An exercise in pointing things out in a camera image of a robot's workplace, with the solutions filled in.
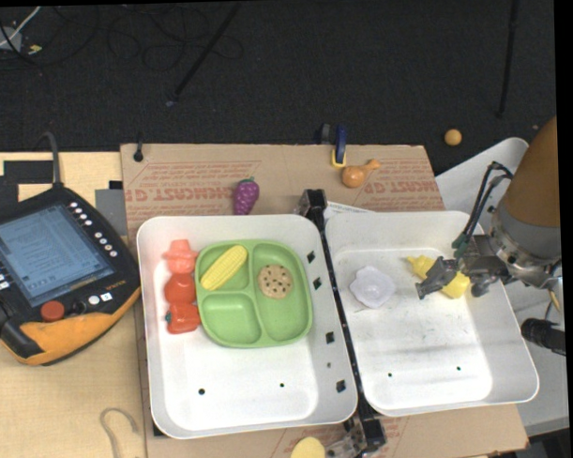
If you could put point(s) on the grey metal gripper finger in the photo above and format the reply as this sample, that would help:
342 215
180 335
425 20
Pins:
436 277
481 286

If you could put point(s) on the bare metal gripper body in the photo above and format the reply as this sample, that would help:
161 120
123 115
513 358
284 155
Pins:
513 257

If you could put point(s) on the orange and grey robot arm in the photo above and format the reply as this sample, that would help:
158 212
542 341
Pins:
536 191

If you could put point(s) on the yellow mustard bottle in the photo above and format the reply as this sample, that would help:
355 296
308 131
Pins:
455 287

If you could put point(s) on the white plastic tray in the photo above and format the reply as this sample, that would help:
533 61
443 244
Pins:
240 384
427 354

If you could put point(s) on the thin black rod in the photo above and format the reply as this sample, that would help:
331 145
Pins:
341 306

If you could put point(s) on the orange chicken drumstick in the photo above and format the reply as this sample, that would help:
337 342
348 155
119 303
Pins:
354 175

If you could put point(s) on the orange ball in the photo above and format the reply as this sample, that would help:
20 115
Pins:
452 137

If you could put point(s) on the brown chocolate chip biscuit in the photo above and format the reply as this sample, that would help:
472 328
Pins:
274 281

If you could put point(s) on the brown cardboard board red print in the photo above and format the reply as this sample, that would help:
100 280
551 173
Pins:
284 176

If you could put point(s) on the purple grapes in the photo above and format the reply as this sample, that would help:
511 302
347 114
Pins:
246 196

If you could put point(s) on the green divided plate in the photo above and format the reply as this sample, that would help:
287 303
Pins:
233 319

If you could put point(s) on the yellow corn cob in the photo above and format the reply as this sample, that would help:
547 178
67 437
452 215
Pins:
223 267

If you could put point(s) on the yellow oval toy food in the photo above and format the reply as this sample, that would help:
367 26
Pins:
306 453

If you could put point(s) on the orange toy bottle with hat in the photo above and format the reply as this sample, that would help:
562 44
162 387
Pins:
180 278

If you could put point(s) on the red toy pepper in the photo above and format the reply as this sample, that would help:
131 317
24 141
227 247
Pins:
183 318

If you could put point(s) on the black cylinder on white bracket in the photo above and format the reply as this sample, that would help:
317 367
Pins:
546 336

